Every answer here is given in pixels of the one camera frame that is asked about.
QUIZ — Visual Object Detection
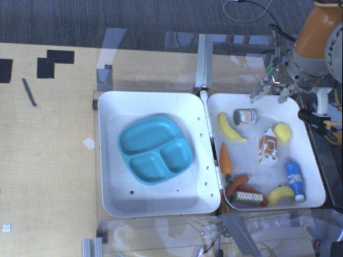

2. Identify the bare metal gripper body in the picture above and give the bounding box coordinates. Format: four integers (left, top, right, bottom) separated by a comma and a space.
267, 63, 321, 92

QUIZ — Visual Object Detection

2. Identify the small white and orange can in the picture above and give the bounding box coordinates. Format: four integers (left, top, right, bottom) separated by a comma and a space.
233, 108, 258, 126

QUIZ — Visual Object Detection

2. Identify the yellow lemon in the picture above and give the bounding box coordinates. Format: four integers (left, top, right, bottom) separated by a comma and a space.
273, 122, 292, 142

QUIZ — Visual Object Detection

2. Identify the yellow banana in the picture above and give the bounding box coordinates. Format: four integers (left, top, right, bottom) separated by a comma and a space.
217, 112, 248, 143
267, 186, 296, 207

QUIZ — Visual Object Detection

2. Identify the white and orange carton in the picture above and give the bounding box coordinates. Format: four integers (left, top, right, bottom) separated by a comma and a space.
258, 128, 280, 167

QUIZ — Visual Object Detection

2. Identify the white plastic tray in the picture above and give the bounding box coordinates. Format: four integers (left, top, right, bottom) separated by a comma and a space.
97, 90, 222, 219
206, 93, 327, 212

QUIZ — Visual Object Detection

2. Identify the orange carrot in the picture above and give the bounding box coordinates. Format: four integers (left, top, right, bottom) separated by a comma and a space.
219, 142, 234, 183

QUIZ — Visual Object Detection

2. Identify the blue bottle with white cap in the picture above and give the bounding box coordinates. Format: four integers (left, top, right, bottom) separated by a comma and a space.
284, 161, 307, 203

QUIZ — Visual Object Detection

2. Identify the white patterned packet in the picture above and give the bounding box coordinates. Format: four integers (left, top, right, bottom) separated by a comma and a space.
231, 191, 265, 206

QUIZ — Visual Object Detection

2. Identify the blue divided plate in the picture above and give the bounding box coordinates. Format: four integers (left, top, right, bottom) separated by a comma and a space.
118, 115, 194, 186

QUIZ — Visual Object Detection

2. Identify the grey stick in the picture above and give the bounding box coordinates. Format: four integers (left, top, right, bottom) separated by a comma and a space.
21, 78, 38, 108

